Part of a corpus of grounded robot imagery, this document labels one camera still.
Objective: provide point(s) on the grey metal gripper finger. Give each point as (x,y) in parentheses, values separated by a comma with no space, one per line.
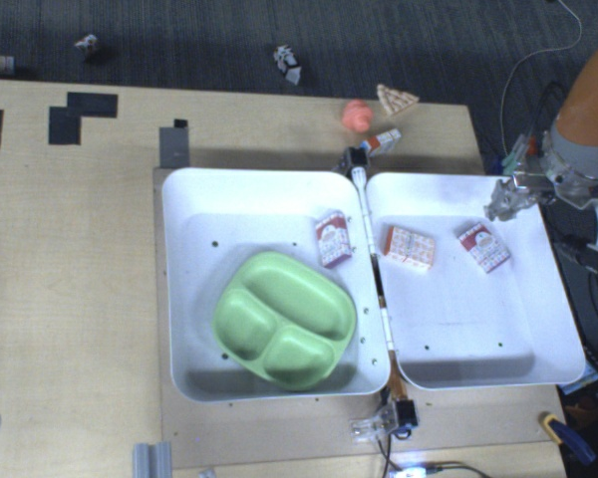
(496,202)
(516,200)

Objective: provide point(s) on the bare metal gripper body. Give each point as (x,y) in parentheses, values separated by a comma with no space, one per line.
(568,187)

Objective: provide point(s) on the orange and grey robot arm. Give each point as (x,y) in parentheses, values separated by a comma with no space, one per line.
(585,117)

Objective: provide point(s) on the orange and white carton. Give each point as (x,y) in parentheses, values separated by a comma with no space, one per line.
(409,248)

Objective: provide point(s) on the small red and white carton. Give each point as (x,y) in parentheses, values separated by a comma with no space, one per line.
(383,141)

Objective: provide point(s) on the thin black and white rod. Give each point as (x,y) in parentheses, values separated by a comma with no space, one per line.
(368,217)

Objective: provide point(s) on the white plastic tray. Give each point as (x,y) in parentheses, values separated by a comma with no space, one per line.
(458,326)
(199,267)

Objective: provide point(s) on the toy pizza slice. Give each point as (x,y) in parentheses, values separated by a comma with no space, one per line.
(393,98)

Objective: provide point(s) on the green divided plate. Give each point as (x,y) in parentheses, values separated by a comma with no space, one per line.
(284,321)

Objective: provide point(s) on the small pale can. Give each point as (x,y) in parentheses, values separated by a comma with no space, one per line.
(1,64)

